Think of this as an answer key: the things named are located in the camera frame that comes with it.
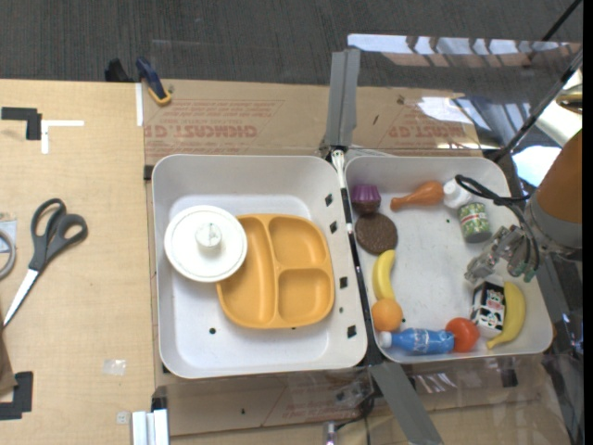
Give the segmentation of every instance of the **black scissors handle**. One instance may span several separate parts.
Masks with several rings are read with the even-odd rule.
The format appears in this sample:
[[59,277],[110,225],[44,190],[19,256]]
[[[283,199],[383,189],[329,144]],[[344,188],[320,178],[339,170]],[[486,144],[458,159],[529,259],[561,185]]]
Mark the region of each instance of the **black scissors handle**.
[[[43,234],[37,234],[39,220],[44,212],[53,205],[57,205],[57,210],[51,215],[45,226]],[[80,229],[70,237],[66,237],[70,227],[80,227]],[[33,214],[31,221],[31,235],[33,239],[33,257],[29,263],[29,268],[41,272],[44,267],[62,250],[84,240],[88,236],[89,230],[86,221],[78,214],[66,214],[66,205],[64,202],[54,197],[43,203]]]

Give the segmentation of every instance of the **blue water bottle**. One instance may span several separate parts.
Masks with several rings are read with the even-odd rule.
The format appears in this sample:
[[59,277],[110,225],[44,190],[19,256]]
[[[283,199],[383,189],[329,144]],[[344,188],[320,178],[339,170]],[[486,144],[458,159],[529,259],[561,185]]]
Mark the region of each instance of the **blue water bottle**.
[[396,346],[420,354],[442,354],[453,350],[455,337],[450,331],[423,328],[408,328],[401,333],[382,331],[379,333],[379,346]]

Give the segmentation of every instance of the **yellow banana toy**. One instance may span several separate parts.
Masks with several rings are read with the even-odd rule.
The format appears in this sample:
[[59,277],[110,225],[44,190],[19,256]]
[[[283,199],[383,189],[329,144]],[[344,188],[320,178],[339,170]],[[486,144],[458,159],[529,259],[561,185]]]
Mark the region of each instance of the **yellow banana toy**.
[[378,300],[396,299],[391,286],[391,269],[396,262],[396,252],[394,249],[386,250],[379,254],[372,267],[372,290]]
[[525,323],[525,297],[521,289],[512,282],[504,283],[506,302],[502,331],[486,342],[489,350],[500,343],[513,341],[521,333]]

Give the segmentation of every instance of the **white tray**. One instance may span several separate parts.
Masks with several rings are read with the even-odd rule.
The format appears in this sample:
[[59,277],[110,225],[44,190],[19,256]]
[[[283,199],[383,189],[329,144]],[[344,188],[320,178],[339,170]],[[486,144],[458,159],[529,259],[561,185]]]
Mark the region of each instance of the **white tray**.
[[[328,196],[333,200],[329,205]],[[362,360],[367,337],[340,186],[331,164],[301,156],[172,155],[155,166],[153,201],[160,356],[172,373],[196,379],[340,369]],[[234,215],[293,214],[316,223],[332,258],[332,311],[320,322],[296,329],[250,329],[227,319],[215,285],[181,276],[164,252],[170,220],[181,210],[203,204]]]
[[[404,312],[405,323],[401,329],[439,330],[454,317],[469,316],[473,291],[464,274],[469,261],[480,254],[486,243],[466,243],[456,212],[443,204],[407,207],[395,212],[389,208],[392,197],[406,196],[429,180],[444,183],[456,174],[472,177],[501,196],[510,195],[504,173],[487,159],[361,156],[351,160],[346,167],[348,188],[351,190],[356,184],[375,184],[382,197],[379,211],[396,224],[399,239],[391,281]],[[501,225],[517,224],[509,209],[497,207],[489,200],[483,201],[493,233]],[[358,251],[372,306],[376,301],[372,291],[372,266],[376,256],[361,247]],[[552,341],[552,327],[537,280],[534,278],[526,284],[522,277],[510,277],[506,265],[506,261],[500,261],[497,273],[519,286],[526,300],[525,324],[521,334],[512,342],[488,350],[486,341],[480,338],[470,352],[436,355],[414,355],[391,347],[382,349],[384,356],[394,362],[422,363],[531,354],[547,349]]]

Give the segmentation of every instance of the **yellow divided plate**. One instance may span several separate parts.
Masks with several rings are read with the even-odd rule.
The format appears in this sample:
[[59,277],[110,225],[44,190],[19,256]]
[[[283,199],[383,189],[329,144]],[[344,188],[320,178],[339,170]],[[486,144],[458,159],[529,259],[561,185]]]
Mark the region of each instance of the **yellow divided plate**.
[[216,285],[225,314],[250,328],[290,328],[324,318],[334,305],[334,274],[317,225],[284,214],[237,219],[246,231],[247,255]]

